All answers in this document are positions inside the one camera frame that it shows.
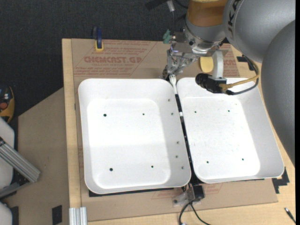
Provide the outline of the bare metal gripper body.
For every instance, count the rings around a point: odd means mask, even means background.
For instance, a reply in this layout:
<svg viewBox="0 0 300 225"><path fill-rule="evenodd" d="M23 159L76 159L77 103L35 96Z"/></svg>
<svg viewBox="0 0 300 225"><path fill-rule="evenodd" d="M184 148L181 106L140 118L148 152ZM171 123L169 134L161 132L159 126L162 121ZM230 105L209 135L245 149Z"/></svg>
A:
<svg viewBox="0 0 300 225"><path fill-rule="evenodd" d="M170 40L170 49L167 55L170 57L179 57L193 59L206 56L209 51L218 46L222 39L211 41L195 36L190 31L175 32Z"/></svg>

